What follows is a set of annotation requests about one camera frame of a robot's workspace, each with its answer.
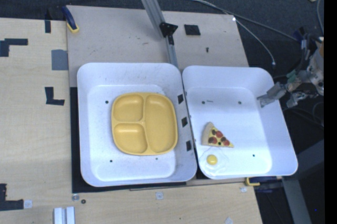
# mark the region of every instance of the pizza slice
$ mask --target pizza slice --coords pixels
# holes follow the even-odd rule
[[[207,123],[202,133],[201,144],[205,146],[234,147],[211,122]]]

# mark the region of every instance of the yellow circle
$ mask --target yellow circle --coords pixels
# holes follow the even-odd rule
[[[217,164],[217,157],[215,155],[208,155],[207,156],[207,163],[210,165]]]

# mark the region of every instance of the white plastic tub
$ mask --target white plastic tub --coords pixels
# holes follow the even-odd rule
[[[88,63],[77,73],[81,174],[95,187],[188,181],[196,173],[192,133],[182,98],[180,71],[167,63]],[[135,156],[116,147],[111,109],[121,94],[163,94],[173,103],[178,126],[175,148]]]
[[[261,108],[257,97],[273,85],[268,72],[249,67],[189,66],[183,83],[201,171],[211,179],[286,176],[298,162],[280,103]],[[201,145],[212,122],[234,148]],[[216,155],[217,167],[206,157]]]

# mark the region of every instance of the yellow plate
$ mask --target yellow plate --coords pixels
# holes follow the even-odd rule
[[[177,144],[175,110],[166,96],[128,93],[118,96],[111,112],[112,136],[118,149],[131,155],[159,155]]]

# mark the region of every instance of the toy sink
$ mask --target toy sink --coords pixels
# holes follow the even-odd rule
[[[175,66],[87,63],[77,72],[77,90],[81,174],[88,184],[184,182],[195,175],[189,115],[181,73]],[[168,116],[163,119],[157,112]],[[158,124],[172,134],[174,123],[177,140],[173,133],[158,141],[155,133],[163,132]],[[129,147],[123,139],[132,136],[138,145]]]
[[[252,67],[189,66],[183,71],[187,106],[201,171],[211,179],[287,176],[298,162],[280,103],[261,108],[257,97],[273,85],[268,72]],[[208,122],[234,148],[201,144]],[[214,155],[216,165],[207,158]]]
[[[114,142],[132,155],[159,155],[171,151],[178,138],[174,106],[155,93],[118,96],[111,112]]]

